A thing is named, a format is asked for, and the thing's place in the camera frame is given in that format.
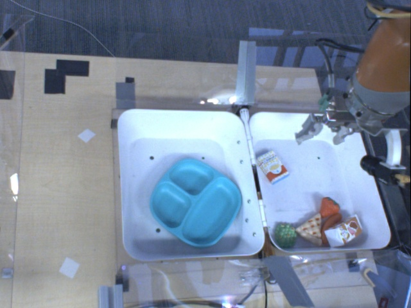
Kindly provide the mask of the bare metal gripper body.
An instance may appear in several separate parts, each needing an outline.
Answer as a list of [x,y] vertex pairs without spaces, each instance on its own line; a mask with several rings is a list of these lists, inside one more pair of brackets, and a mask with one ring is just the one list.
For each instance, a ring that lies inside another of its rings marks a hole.
[[342,96],[321,99],[323,126],[333,132],[338,127],[351,128],[378,136],[384,123],[407,106],[405,93],[345,93]]

